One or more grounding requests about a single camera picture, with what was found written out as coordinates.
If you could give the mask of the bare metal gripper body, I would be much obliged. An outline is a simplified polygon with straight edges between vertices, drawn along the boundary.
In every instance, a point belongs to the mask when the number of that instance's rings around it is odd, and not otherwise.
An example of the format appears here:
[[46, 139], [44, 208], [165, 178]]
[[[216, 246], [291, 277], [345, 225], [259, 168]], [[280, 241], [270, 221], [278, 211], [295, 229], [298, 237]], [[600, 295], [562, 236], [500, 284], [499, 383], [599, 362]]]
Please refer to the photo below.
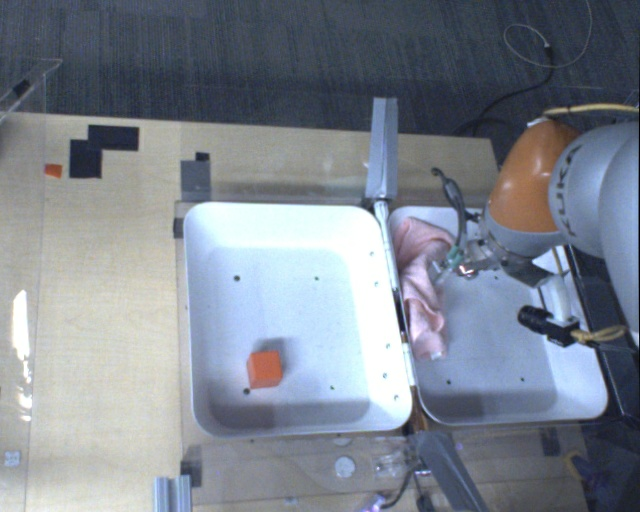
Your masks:
[[470, 240], [464, 248], [454, 245], [444, 259], [444, 271], [463, 278], [475, 278], [481, 272], [500, 268], [500, 259], [483, 239]]

